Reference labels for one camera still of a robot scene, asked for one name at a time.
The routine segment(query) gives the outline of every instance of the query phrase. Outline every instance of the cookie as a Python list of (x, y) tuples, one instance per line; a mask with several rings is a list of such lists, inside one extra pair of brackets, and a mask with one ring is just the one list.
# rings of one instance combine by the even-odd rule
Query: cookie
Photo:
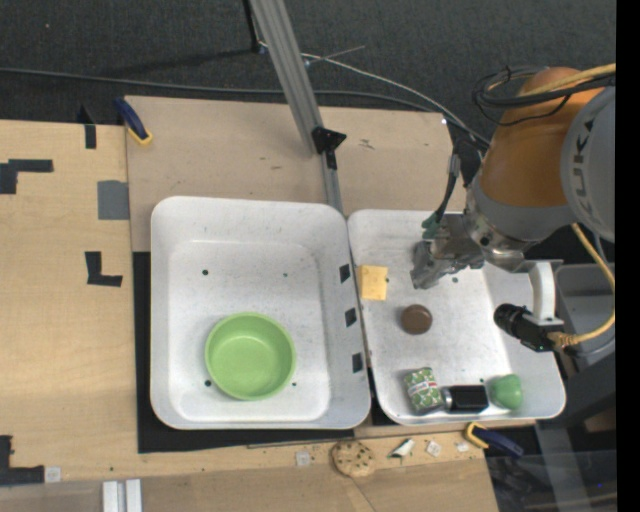
[(375, 471), (373, 452), (359, 441), (340, 441), (331, 449), (333, 464), (351, 477), (369, 476)]

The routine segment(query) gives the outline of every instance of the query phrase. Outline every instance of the white tray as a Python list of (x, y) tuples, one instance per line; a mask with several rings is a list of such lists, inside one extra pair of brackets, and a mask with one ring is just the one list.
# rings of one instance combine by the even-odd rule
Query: white tray
[[(161, 201), (151, 218), (151, 403), (158, 417), (179, 429), (361, 423), (370, 391), (359, 364), (354, 279), (346, 221), (326, 205)], [(205, 366), (209, 331), (241, 311), (272, 317), (295, 344), (291, 384), (266, 400), (228, 397)]]
[[(509, 274), (490, 264), (447, 276), (429, 290), (415, 290), (409, 271), (413, 249), (421, 239), (421, 223), (431, 212), (361, 210), (348, 221), (354, 265), (388, 267), (386, 301), (361, 301), (364, 329), (376, 395), (381, 408), (403, 425), (472, 420), (541, 419), (558, 415), (565, 404), (560, 372), (551, 353), (523, 347), (493, 322), (497, 306), (512, 303), (531, 308), (527, 274)], [(422, 304), (433, 324), (422, 335), (404, 332), (400, 313)], [(417, 415), (402, 378), (410, 371), (433, 368), (441, 387), (485, 384), (516, 373), (524, 402), (517, 411), (491, 405), (480, 414), (445, 411)]]

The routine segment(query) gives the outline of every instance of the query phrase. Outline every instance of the green bowl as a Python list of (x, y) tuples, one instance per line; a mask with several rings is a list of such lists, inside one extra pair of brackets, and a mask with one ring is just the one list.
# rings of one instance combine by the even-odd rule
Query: green bowl
[(259, 313), (236, 313), (209, 333), (204, 359), (209, 375), (227, 395), (262, 400), (287, 385), (296, 367), (296, 350), (278, 322)]

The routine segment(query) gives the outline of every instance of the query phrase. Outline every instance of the yellow block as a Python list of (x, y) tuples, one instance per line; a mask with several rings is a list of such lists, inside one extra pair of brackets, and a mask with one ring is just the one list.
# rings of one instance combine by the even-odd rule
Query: yellow block
[(357, 270), (360, 298), (387, 300), (387, 267), (360, 265)]

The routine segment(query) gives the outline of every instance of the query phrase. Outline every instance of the yellow cable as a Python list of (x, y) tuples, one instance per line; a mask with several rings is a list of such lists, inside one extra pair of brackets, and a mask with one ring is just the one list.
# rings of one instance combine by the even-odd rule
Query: yellow cable
[(577, 345), (578, 343), (582, 343), (583, 341), (591, 340), (597, 336), (600, 336), (604, 332), (606, 332), (613, 324), (616, 322), (616, 308), (615, 308), (615, 294), (616, 294), (616, 278), (611, 272), (611, 269), (607, 265), (607, 263), (600, 257), (598, 252), (594, 249), (593, 245), (589, 242), (587, 237), (584, 235), (580, 226), (578, 224), (571, 224), (571, 229), (576, 234), (584, 248), (591, 255), (591, 257), (595, 260), (600, 267), (600, 270), (604, 273), (607, 281), (609, 281), (609, 285), (611, 286), (611, 293), (613, 294), (614, 306), (611, 311), (611, 315), (600, 327), (594, 329), (593, 331), (584, 333), (584, 334), (567, 334), (564, 332), (551, 332), (547, 335), (547, 337), (556, 343), (556, 345), (565, 348), (569, 345)]
[(549, 92), (555, 89), (559, 89), (573, 82), (578, 82), (580, 80), (586, 80), (588, 78), (593, 78), (599, 75), (605, 75), (607, 73), (615, 73), (615, 72), (616, 72), (615, 62), (613, 64), (607, 64), (606, 66), (598, 66), (595, 68), (587, 69), (586, 71), (581, 71), (579, 73), (566, 76), (564, 78), (556, 80), (555, 82), (549, 82), (548, 84), (541, 85), (540, 87), (536, 87), (531, 91), (522, 93), (522, 96), (531, 96), (532, 94), (542, 94), (544, 92)]

